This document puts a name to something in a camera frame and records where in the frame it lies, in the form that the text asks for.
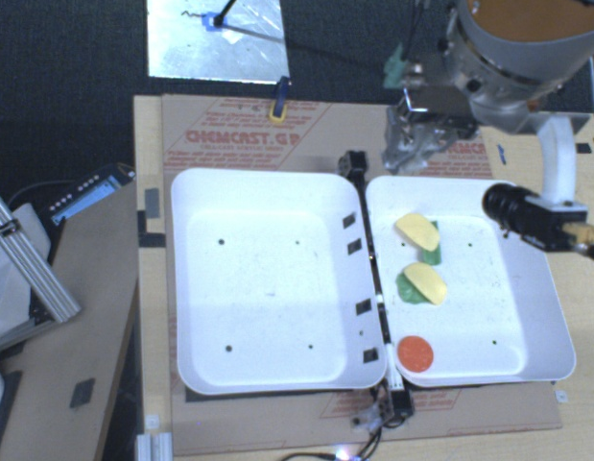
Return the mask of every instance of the black carpet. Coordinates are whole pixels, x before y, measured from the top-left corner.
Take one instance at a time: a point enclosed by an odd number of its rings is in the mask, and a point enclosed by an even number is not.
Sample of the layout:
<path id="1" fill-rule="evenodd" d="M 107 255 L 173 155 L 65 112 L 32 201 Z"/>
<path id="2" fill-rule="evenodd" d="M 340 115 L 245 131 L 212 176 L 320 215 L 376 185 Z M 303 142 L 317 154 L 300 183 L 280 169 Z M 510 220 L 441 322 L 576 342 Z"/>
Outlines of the black carpet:
<path id="1" fill-rule="evenodd" d="M 408 0 L 280 0 L 291 97 L 392 103 L 383 67 L 407 35 Z M 434 0 L 413 56 L 433 49 L 454 0 Z M 0 193 L 132 163 L 132 97 L 268 96 L 263 85 L 147 76 L 146 0 L 0 0 Z M 585 70 L 550 102 L 587 110 Z"/>

